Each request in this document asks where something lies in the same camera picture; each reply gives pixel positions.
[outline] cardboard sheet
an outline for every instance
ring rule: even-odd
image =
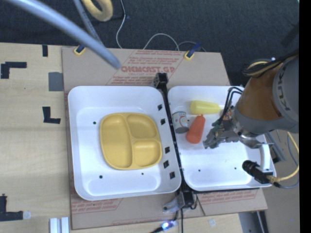
[[[100,201],[83,200],[77,195],[73,184],[68,93],[80,85],[151,85],[158,72],[168,74],[168,89],[177,85],[229,85],[221,54],[197,52],[187,61],[181,51],[110,49],[122,64],[116,70],[88,49],[76,56],[74,48],[62,48],[72,228],[173,219],[175,214],[163,213],[162,205],[171,201],[175,193]],[[185,211],[185,217],[267,209],[261,189],[212,192],[199,194],[198,198],[197,209]]]

